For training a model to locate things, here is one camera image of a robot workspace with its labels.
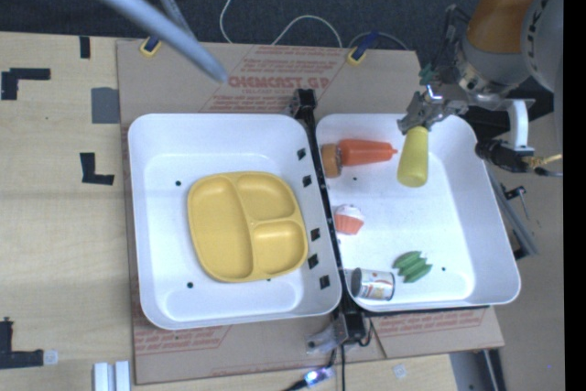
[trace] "cardboard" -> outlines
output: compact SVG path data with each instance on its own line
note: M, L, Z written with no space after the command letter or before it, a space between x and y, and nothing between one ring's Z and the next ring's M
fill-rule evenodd
M185 331L163 331L145 318L137 293L128 127L150 113L287 113L297 88L315 90L318 120L334 113L403 113L418 88L416 54L369 50L353 66L346 62L347 49L206 44L229 71L228 83L221 85L166 45L145 58L138 51L140 43L117 41L136 383L323 366L330 355L309 353L306 338L325 329L329 315ZM405 313L372 321L373 340L368 347L349 349L348 362L504 344L493 308Z

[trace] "can label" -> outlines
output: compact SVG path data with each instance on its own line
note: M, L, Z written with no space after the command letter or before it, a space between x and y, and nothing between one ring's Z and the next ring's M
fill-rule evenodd
M392 272L354 269L350 279L350 291L361 299L390 300L395 293L395 276Z

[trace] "tin can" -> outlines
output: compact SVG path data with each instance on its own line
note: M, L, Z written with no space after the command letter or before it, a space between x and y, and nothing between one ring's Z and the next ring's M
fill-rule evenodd
M354 269L350 278L350 291L361 299L388 301L395 293L395 276L392 272Z

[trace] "wooden table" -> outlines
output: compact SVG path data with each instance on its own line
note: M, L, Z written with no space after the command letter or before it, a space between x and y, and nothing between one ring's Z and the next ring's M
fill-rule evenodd
M49 68L0 101L0 317L14 321L13 350L55 349L56 365L0 370L0 389L92 389L92 365L133 360L119 124L92 123L92 89L117 88L115 39L0 34L0 71ZM81 153L113 185L82 183ZM401 377L394 367L403 365ZM148 390L278 390L299 370ZM457 389L446 354L348 364L347 389ZM320 386L339 389L341 377Z

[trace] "silver can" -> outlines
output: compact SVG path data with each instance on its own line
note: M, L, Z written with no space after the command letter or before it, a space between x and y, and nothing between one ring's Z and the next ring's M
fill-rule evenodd
M388 301L395 294L395 276L392 272L359 267L352 272L350 291L357 298Z

